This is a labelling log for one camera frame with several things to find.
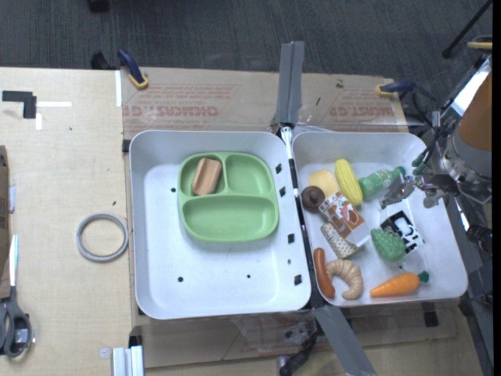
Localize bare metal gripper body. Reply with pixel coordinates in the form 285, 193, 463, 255
415, 158, 493, 208

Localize green plastic bottle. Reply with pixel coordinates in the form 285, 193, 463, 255
357, 165, 407, 198

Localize black and white milk carton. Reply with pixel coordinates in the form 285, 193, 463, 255
379, 210, 425, 255

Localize yellow toy corn cob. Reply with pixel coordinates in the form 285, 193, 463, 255
334, 158, 364, 207

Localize green toy grapes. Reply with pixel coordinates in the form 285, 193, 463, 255
369, 228, 407, 263

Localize white and orange carton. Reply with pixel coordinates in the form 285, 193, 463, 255
317, 192, 372, 248

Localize white plastic tray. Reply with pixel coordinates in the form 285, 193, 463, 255
291, 130, 470, 309
128, 129, 313, 321

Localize yellow toy cheese slice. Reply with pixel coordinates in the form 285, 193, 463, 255
307, 169, 341, 197

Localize beige toy ice cream cone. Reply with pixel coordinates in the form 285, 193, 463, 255
319, 222, 361, 260

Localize brown toy doughnut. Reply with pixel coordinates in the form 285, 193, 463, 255
300, 185, 326, 212

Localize orange toy carrot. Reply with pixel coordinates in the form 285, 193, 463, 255
369, 270, 431, 299

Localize beige toy croissant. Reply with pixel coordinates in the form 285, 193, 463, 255
325, 258, 365, 301

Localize thin black and white rod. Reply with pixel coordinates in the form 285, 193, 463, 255
279, 126, 316, 309

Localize red toy sausage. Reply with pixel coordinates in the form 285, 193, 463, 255
312, 248, 337, 299

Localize green divided plate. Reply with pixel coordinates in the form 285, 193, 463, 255
177, 151, 280, 244

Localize tan toy bread bun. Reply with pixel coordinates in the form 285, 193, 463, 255
190, 157, 223, 197

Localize brown cardboard board red print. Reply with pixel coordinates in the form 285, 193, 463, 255
120, 67, 460, 370

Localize white tape roll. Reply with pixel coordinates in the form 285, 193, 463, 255
75, 212, 129, 263

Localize black cylinder on white bracket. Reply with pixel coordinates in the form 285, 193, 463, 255
465, 223, 493, 255

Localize grey handled scissors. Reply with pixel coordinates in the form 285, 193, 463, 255
0, 233, 34, 359

